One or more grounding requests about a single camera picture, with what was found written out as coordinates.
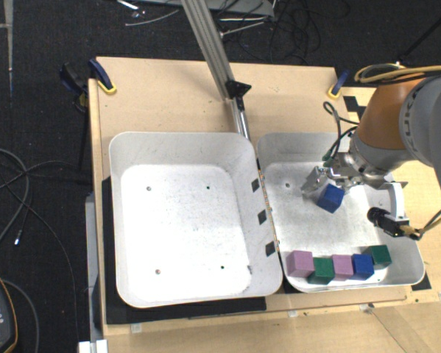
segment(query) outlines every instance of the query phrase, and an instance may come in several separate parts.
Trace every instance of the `green cube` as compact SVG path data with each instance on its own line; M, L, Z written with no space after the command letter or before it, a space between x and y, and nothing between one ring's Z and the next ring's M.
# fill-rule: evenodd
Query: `green cube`
M335 278L333 260L330 257L314 257L315 272L307 277L310 284L327 285Z
M364 254L369 254L373 257L374 269L384 269L392 264L389 248L385 244L369 246L364 251Z

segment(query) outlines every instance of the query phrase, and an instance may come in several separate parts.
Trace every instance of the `cube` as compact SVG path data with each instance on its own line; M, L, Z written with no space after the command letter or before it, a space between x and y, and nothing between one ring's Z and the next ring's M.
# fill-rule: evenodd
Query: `cube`
M314 271L314 258L310 251L293 251L286 259L287 274L292 277L308 277Z
M318 198L317 205L330 213L335 213L341 205L344 196L344 190L334 185L327 184L326 188Z
M327 285L335 277L330 257L314 257L315 272L307 277L310 284Z
M368 254L354 254L352 256L354 275L350 279L365 280L374 274L373 257Z
M345 281L354 275L353 259L351 255L331 255L333 268L335 270L335 280Z
M374 269L384 269L392 264L392 258L386 244L369 246L363 253L373 257Z

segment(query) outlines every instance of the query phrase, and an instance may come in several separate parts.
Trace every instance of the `black clamp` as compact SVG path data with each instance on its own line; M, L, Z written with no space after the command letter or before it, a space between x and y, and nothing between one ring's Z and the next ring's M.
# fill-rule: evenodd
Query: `black clamp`
M236 105L239 111L244 111L243 96L251 89L251 85L244 84L235 80L230 80L225 83L227 87L228 96L236 100Z

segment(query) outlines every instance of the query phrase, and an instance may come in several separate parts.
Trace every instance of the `blue cube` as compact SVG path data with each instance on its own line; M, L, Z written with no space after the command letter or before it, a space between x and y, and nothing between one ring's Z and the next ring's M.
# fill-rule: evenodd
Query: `blue cube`
M354 275L350 279L365 280L374 274L373 257L368 254L354 254L353 261Z
M326 188L320 194L317 205L330 213L335 211L341 205L345 191L334 185L327 184Z

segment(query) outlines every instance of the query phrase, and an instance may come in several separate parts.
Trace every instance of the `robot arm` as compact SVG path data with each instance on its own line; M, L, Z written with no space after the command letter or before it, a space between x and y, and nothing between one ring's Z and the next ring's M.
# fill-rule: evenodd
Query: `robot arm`
M388 190L391 210L371 208L367 217L394 237L420 239L422 234L409 226L404 212L405 184L390 182L388 175L406 161L419 160L434 168L441 188L441 72L390 73L399 72L405 78L376 88L349 150L315 168L302 189L307 194L329 178L345 192L357 185Z
M441 76L379 86L350 154L364 183L419 160L434 168L441 187Z

